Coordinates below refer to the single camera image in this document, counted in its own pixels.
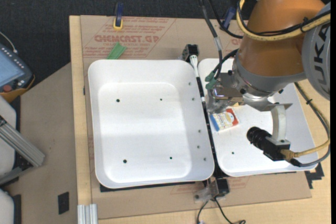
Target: cardboard sheet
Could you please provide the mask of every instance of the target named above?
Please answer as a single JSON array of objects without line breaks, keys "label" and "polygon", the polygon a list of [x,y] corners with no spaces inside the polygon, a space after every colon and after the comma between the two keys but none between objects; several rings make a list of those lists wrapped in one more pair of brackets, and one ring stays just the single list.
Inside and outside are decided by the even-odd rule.
[{"label": "cardboard sheet", "polygon": [[[199,209],[194,195],[203,183],[101,192],[95,175],[92,119],[87,70],[92,62],[106,59],[119,42],[127,49],[120,59],[178,59],[187,44],[197,44],[199,61],[216,58],[217,51],[206,22],[202,19],[124,17],[123,29],[113,29],[113,17],[80,16],[85,75],[92,202],[99,219]],[[230,30],[242,34],[235,21]],[[218,30],[223,52],[240,45],[240,40]],[[311,197],[304,172],[228,178],[230,193],[223,206],[303,199]]]}]

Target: gray motor housing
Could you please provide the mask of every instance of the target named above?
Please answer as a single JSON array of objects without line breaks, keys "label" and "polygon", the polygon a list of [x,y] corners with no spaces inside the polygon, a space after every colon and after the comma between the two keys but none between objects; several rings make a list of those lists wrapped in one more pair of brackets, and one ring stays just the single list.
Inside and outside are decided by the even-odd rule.
[{"label": "gray motor housing", "polygon": [[[331,10],[331,3],[318,13]],[[330,100],[330,23],[309,30],[302,45],[302,65],[310,84]]]}]

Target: green tape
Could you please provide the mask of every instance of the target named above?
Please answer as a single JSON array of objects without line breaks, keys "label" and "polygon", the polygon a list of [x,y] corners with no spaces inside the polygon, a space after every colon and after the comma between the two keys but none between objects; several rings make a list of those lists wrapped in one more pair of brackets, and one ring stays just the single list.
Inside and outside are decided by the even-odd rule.
[{"label": "green tape", "polygon": [[117,42],[114,46],[114,48],[111,50],[110,54],[107,56],[107,59],[118,59],[126,50],[125,46],[120,45],[119,42]]}]

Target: wooden table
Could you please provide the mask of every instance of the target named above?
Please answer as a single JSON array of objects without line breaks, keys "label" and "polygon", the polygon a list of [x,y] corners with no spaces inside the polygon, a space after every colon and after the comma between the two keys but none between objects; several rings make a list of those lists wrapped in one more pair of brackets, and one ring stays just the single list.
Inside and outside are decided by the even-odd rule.
[{"label": "wooden table", "polygon": [[[86,126],[86,105],[83,95],[84,77],[82,62],[81,24],[80,16],[70,16],[70,45],[73,86],[73,107],[75,121],[76,165],[77,165],[77,191],[78,204],[92,203],[90,188],[90,170],[88,139]],[[330,102],[314,91],[311,85],[302,82],[305,90],[313,98],[314,103],[330,120]],[[316,145],[326,140],[325,131],[315,116],[306,105],[303,106],[308,125]],[[248,224],[260,223],[331,223],[331,183],[330,183],[330,157],[322,162],[324,177],[313,182],[312,198],[272,202],[267,204],[254,204],[243,206],[225,207],[224,213],[231,221],[245,219]],[[99,220],[100,224],[129,224],[129,223],[196,223],[196,210],[172,212],[136,217],[113,218]],[[226,223],[218,209],[205,209],[201,219],[205,223]]]}]

